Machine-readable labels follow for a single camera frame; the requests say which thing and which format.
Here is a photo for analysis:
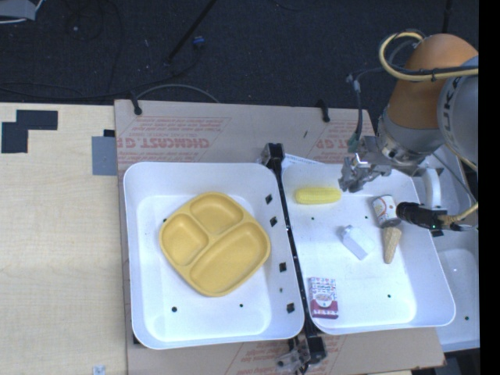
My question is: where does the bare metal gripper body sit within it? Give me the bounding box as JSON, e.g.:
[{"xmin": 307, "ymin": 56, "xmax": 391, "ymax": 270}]
[{"xmin": 352, "ymin": 134, "xmax": 427, "ymax": 180}]

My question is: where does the yellow corn cob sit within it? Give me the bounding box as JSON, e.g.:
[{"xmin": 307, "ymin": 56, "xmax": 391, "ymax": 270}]
[{"xmin": 295, "ymin": 186, "xmax": 342, "ymax": 205}]

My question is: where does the small white printed can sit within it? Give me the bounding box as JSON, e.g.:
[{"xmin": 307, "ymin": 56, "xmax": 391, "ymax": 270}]
[{"xmin": 371, "ymin": 194, "xmax": 402, "ymax": 229}]

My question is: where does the white bottle with grey cap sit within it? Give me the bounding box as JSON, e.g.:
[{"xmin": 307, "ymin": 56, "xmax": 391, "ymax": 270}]
[{"xmin": 336, "ymin": 224, "xmax": 377, "ymax": 261}]

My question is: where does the tan ice cream cone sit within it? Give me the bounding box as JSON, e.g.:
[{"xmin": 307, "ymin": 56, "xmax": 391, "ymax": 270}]
[{"xmin": 381, "ymin": 226, "xmax": 403, "ymax": 265}]

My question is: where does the white plastic tray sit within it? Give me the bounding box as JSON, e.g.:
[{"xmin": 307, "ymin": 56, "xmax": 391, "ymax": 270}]
[
  {"xmin": 123, "ymin": 161, "xmax": 306, "ymax": 351},
  {"xmin": 280, "ymin": 157, "xmax": 457, "ymax": 336}
]

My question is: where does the brown cardboard board red print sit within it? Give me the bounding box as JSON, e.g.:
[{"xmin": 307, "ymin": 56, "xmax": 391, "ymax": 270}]
[{"xmin": 113, "ymin": 99, "xmax": 447, "ymax": 375}]

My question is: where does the red and white packet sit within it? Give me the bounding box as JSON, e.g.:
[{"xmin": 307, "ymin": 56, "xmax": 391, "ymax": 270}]
[{"xmin": 307, "ymin": 276, "xmax": 340, "ymax": 320}]

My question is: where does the yellow divided plate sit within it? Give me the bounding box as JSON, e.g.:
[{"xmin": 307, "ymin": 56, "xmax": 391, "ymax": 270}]
[{"xmin": 158, "ymin": 191, "xmax": 272, "ymax": 298}]

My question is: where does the black cylinder on white bracket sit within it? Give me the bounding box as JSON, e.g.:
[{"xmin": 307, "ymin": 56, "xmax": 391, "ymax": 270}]
[{"xmin": 395, "ymin": 166, "xmax": 450, "ymax": 237}]

